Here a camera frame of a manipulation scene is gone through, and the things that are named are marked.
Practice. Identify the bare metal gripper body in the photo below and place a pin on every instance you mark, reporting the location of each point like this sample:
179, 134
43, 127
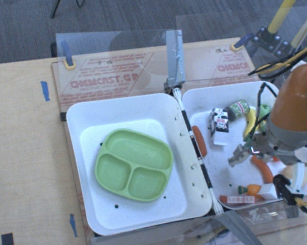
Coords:
261, 145

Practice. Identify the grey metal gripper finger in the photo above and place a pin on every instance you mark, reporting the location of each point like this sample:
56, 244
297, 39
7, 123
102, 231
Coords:
238, 159
240, 149

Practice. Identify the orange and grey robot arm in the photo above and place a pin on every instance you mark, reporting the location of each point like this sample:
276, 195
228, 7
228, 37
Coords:
294, 106

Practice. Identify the white plastic tray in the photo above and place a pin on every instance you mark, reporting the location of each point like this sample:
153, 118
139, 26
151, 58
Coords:
227, 171
94, 183

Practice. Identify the orange sausage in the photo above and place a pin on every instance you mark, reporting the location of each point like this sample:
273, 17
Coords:
200, 141
265, 170

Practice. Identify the yellow banana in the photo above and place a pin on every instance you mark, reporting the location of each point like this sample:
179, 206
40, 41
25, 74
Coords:
251, 121

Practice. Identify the black and white milk carton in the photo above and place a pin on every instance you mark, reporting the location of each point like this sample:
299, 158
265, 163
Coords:
220, 127

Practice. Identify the orange carrot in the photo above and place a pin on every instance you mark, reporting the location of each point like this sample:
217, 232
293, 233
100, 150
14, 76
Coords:
252, 189

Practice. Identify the light green toy vegetable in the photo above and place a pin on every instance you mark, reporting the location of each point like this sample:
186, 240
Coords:
264, 111

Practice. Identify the beige bread roll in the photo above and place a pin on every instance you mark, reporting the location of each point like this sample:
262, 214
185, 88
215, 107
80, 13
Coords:
287, 173

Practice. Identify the red and white packet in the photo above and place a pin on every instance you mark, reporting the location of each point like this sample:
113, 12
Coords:
238, 199

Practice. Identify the green and white can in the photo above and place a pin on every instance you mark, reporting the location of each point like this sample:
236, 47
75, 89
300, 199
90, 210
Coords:
238, 109

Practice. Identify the white cube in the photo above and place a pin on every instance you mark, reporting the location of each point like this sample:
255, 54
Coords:
268, 191

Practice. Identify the black and white thin rod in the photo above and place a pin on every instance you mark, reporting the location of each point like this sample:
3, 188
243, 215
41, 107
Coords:
193, 139

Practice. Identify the green divided plate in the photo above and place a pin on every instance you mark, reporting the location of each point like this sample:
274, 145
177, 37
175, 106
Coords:
133, 163

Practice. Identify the black cylinder on white bracket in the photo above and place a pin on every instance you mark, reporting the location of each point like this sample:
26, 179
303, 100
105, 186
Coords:
286, 185

